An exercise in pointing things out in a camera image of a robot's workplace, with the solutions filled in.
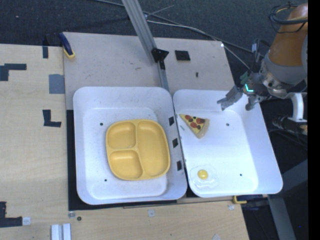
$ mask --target white bracket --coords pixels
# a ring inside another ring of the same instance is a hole
[[[304,119],[303,95],[299,92],[294,92],[290,98],[293,104],[293,114],[288,119],[294,122],[306,122],[307,120]]]
[[[71,240],[70,223],[66,223],[63,225],[59,225],[59,224],[51,225],[50,240]]]

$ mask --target wire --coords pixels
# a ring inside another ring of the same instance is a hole
[[[164,11],[164,10],[167,10],[167,9],[169,9],[169,8],[171,8],[171,7],[174,7],[174,6],[175,6],[175,5],[173,4],[173,5],[167,6],[167,7],[165,7],[165,8],[162,8],[162,9],[160,9],[160,10],[156,10],[156,11],[154,11],[154,12],[149,13],[148,15],[146,15],[145,18],[147,19],[149,16],[154,16],[155,14],[160,13],[160,12],[162,12],[162,11]]]
[[[161,25],[166,25],[166,26],[172,26],[172,27],[179,27],[179,28],[185,28],[185,29],[189,29],[189,30],[193,30],[196,31],[198,33],[204,34],[204,35],[208,35],[207,33],[203,32],[200,29],[197,29],[195,27],[191,27],[191,26],[185,26],[185,25],[176,25],[176,24],[169,24],[169,23],[163,23],[163,22],[157,22],[157,21],[153,21],[153,20],[147,20],[147,22],[150,23],[155,23],[155,24],[161,24]],[[217,38],[215,38],[214,36],[211,37],[214,41],[219,41]],[[239,58],[233,51],[231,51],[228,47],[226,47],[225,45],[223,45],[223,47],[229,51],[233,56],[235,56],[247,69],[250,69],[250,67],[241,59]]]
[[[300,93],[303,93],[307,88],[308,88],[308,86],[306,85],[306,86],[300,91]]]
[[[251,64],[251,67],[249,68],[249,71],[248,71],[248,75],[251,74],[251,72],[254,71],[260,57],[261,57],[261,54],[260,54],[260,44],[263,44],[265,46],[267,46],[268,48],[271,46],[267,41],[264,41],[262,39],[258,39],[256,38],[253,42],[253,45],[252,45],[252,51],[253,51],[253,57],[252,57],[252,64]]]
[[[114,6],[118,6],[118,7],[122,7],[122,8],[125,7],[125,6],[124,6],[123,4],[121,4],[121,3],[111,2],[111,1],[107,1],[107,0],[89,0],[89,1],[94,1],[94,2],[99,2],[99,3],[104,3],[104,4],[110,4],[110,5],[114,5]],[[150,16],[155,17],[155,18],[157,18],[157,19],[164,20],[164,21],[166,21],[166,22],[168,22],[168,23],[171,23],[171,24],[174,24],[174,25],[178,25],[178,26],[183,26],[182,24],[180,24],[180,23],[178,23],[178,22],[175,22],[175,21],[173,21],[173,20],[171,20],[171,19],[168,19],[168,18],[165,18],[165,17],[161,17],[161,16],[158,16],[158,15],[155,15],[156,12],[148,12],[148,11],[142,11],[142,12],[143,12],[144,14],[146,14],[146,15],[150,15]],[[240,50],[243,50],[243,51],[245,51],[245,52],[248,52],[248,53],[251,53],[251,54],[252,54],[252,51],[249,50],[249,49],[246,49],[246,48],[241,47],[241,46],[239,46],[239,45],[236,45],[236,44],[234,44],[234,43],[231,43],[231,42],[222,40],[222,39],[220,39],[220,38],[214,37],[214,36],[212,36],[212,35],[210,35],[210,34],[207,34],[207,33],[203,32],[203,31],[196,30],[196,28],[190,28],[190,29],[192,29],[193,31],[198,32],[198,33],[200,33],[200,34],[202,34],[202,35],[204,35],[204,36],[207,36],[207,37],[209,37],[209,38],[211,38],[211,39],[216,39],[217,41],[221,41],[221,42],[223,42],[224,44],[228,44],[228,45],[230,45],[230,46],[232,46],[232,47],[238,48],[238,49],[240,49]]]
[[[281,135],[282,137],[286,138],[287,140],[289,140],[289,141],[291,141],[291,142],[293,142],[293,143],[295,143],[295,144],[297,144],[299,146],[302,146],[303,148],[308,150],[308,141],[301,139],[298,134],[293,134],[293,133],[291,133],[291,132],[289,132],[287,130],[284,130],[284,129],[269,129],[268,133],[269,134],[277,133],[277,134]],[[294,140],[290,136],[288,136],[286,134],[283,134],[283,133],[295,136],[297,138],[297,140]]]
[[[277,14],[283,10],[289,10],[292,8],[296,8],[298,7],[298,4],[292,4],[290,3],[290,1],[288,1],[285,4],[282,5],[278,5],[275,6],[271,9],[268,18],[271,22],[271,26],[272,28],[279,34],[283,34],[283,33],[296,33],[298,31],[300,31],[304,25],[308,22],[308,17],[307,16],[301,16],[301,17],[296,17],[296,18],[292,18],[292,19],[280,19],[277,17]],[[274,24],[278,24],[278,25],[294,25],[294,24],[301,24],[301,26],[295,30],[295,31],[277,31],[274,27]]]

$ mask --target white tray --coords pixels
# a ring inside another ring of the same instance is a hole
[[[203,198],[278,193],[282,176],[260,105],[247,111],[248,98],[244,95],[222,111],[217,101],[226,94],[182,89],[173,96],[191,190]],[[196,138],[179,114],[209,119],[206,135]],[[197,177],[201,169],[209,173],[206,182]]]
[[[87,204],[165,201],[187,190],[172,97],[160,87],[82,87],[73,96],[76,188]],[[169,118],[174,118],[170,125]],[[129,181],[114,176],[108,165],[106,132],[121,120],[150,119],[164,129],[170,151],[169,171],[154,179]]]

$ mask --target yellow divided plate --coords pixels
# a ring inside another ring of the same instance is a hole
[[[115,122],[106,132],[105,143],[110,169],[122,180],[154,179],[170,168],[166,133],[156,121]]]

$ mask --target table surface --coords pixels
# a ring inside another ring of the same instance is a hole
[[[6,218],[31,221],[0,228],[1,239],[50,239],[51,225],[69,223],[77,240],[249,239],[240,204],[228,198],[76,210],[69,218],[66,96],[49,92],[49,75],[65,74],[63,50],[49,46],[43,58],[41,46],[1,44],[0,54],[0,66],[27,65],[0,81],[0,202]],[[44,126],[43,110],[61,127]]]

